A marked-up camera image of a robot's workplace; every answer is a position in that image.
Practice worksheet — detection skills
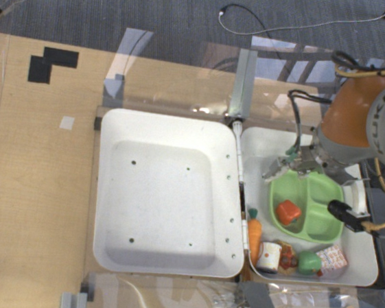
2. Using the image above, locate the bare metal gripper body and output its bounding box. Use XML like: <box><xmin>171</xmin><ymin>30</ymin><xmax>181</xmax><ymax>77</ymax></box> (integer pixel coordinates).
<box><xmin>277</xmin><ymin>141</ymin><xmax>329</xmax><ymax>179</ymax></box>

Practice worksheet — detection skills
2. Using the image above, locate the white plastic tray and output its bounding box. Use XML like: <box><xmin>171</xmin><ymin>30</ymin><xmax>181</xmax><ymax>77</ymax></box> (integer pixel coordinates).
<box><xmin>84</xmin><ymin>106</ymin><xmax>261</xmax><ymax>287</ymax></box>
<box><xmin>225</xmin><ymin>124</ymin><xmax>385</xmax><ymax>293</ymax></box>

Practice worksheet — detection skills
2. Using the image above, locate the green divided plate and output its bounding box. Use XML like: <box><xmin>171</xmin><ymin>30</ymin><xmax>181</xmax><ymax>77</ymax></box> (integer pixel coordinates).
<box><xmin>264</xmin><ymin>167</ymin><xmax>350</xmax><ymax>246</ymax></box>

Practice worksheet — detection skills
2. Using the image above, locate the orange toy carrot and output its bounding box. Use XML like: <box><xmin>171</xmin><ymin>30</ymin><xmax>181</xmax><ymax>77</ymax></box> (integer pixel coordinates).
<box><xmin>242</xmin><ymin>206</ymin><xmax>266</xmax><ymax>267</ymax></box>

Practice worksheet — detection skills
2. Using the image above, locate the toy pizza slice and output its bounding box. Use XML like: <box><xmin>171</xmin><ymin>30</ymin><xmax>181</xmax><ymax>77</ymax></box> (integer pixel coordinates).
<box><xmin>272</xmin><ymin>239</ymin><xmax>301</xmax><ymax>276</ymax></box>

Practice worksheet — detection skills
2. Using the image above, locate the white and orange can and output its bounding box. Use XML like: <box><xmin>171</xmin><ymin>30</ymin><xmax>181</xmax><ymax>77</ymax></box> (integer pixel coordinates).
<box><xmin>255</xmin><ymin>239</ymin><xmax>284</xmax><ymax>276</ymax></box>

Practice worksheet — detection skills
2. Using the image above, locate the green toy apple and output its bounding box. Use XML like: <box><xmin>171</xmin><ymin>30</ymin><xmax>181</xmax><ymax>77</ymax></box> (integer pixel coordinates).
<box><xmin>295</xmin><ymin>250</ymin><xmax>324</xmax><ymax>278</ymax></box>

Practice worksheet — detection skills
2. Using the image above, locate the orange and white carton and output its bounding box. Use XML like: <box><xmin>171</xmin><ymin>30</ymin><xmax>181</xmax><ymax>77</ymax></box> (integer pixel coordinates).
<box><xmin>313</xmin><ymin>242</ymin><xmax>351</xmax><ymax>281</ymax></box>

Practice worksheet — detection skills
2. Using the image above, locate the black cylinder on white bracket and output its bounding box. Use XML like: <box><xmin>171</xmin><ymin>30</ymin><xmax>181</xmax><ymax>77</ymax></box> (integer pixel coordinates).
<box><xmin>325</xmin><ymin>176</ymin><xmax>375</xmax><ymax>235</ymax></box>

